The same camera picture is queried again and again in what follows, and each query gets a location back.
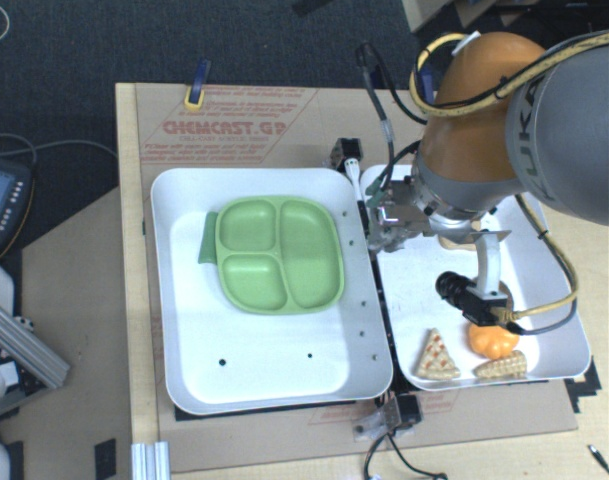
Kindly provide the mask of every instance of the blue clamp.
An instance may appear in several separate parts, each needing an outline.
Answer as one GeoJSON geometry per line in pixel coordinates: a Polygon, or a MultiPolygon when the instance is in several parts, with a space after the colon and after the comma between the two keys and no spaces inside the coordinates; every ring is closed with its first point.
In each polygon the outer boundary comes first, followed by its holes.
{"type": "Polygon", "coordinates": [[[195,71],[195,78],[193,79],[193,85],[186,90],[186,96],[184,97],[184,106],[191,112],[197,112],[202,108],[204,102],[204,85],[208,79],[208,73],[211,70],[211,61],[208,59],[200,59],[197,70],[195,71]]]}

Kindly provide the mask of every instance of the toy food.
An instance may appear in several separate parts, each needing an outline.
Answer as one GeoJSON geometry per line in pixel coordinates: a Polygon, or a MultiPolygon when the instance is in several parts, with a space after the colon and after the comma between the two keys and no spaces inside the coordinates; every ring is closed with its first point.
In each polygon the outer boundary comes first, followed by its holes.
{"type": "Polygon", "coordinates": [[[429,380],[450,380],[460,376],[437,329],[431,329],[428,335],[415,374],[429,380]]]}
{"type": "Polygon", "coordinates": [[[468,328],[468,340],[471,348],[478,354],[489,359],[500,359],[513,351],[520,337],[499,325],[480,327],[471,324],[468,328]]]}
{"type": "Polygon", "coordinates": [[[487,361],[473,370],[476,377],[491,379],[512,375],[523,377],[526,375],[526,356],[519,350],[513,350],[508,356],[493,361],[487,361]]]}

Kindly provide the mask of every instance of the pen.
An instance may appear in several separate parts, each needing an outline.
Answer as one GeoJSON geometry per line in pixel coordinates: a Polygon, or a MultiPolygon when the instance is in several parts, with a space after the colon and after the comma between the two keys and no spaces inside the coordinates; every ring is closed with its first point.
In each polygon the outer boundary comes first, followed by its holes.
{"type": "Polygon", "coordinates": [[[597,450],[597,448],[595,448],[595,446],[593,446],[592,444],[589,444],[588,449],[593,454],[593,457],[595,457],[595,460],[599,462],[600,466],[602,466],[604,470],[609,474],[608,464],[606,463],[606,460],[604,460],[604,457],[602,457],[602,454],[597,450]]]}

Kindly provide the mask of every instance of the toy pizza slice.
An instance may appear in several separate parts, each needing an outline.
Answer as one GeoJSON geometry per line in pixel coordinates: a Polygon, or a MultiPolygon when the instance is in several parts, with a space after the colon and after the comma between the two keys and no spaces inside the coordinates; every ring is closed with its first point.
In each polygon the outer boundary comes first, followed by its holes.
{"type": "Polygon", "coordinates": [[[431,329],[429,333],[415,374],[428,380],[450,380],[460,376],[437,329],[431,329]]]}

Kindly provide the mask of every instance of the white cable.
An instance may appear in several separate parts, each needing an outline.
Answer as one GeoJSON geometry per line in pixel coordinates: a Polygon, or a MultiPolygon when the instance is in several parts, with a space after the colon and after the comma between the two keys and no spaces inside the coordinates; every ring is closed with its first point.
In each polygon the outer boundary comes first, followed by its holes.
{"type": "Polygon", "coordinates": [[[1,41],[2,39],[4,39],[6,37],[6,34],[8,34],[8,31],[11,28],[11,18],[9,17],[8,13],[4,10],[4,8],[1,5],[0,5],[0,12],[4,16],[4,19],[6,20],[6,27],[4,28],[4,32],[2,32],[0,34],[0,41],[1,41]]]}

